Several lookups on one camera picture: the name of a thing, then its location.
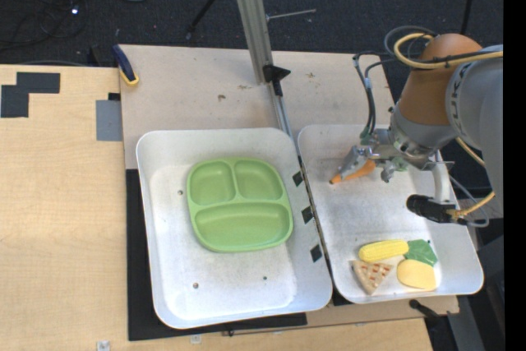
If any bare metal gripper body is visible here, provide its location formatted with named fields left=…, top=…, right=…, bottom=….
left=360, top=128, right=439, bottom=172

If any orange toy carrot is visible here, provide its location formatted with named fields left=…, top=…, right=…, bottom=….
left=330, top=159, right=377, bottom=185

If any white plastic tray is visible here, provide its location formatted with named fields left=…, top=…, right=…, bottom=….
left=297, top=123, right=485, bottom=306
left=135, top=127, right=334, bottom=330

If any yellow toy corn cob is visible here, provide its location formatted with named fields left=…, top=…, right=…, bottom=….
left=358, top=238, right=410, bottom=264

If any green toy lettuce leaf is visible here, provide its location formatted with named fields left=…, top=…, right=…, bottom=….
left=404, top=238, right=440, bottom=268

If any toy pizza slice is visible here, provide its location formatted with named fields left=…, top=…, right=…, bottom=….
left=350, top=259, right=395, bottom=296

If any yellow oval toy food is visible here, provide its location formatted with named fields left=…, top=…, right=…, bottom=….
left=396, top=258, right=438, bottom=291

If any green divided plate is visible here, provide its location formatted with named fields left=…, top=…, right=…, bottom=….
left=186, top=157, right=295, bottom=254

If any pale flat board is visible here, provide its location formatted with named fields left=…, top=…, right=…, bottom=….
left=116, top=44, right=460, bottom=337

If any black cylinder on white bracket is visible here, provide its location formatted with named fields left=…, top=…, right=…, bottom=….
left=406, top=150, right=468, bottom=225

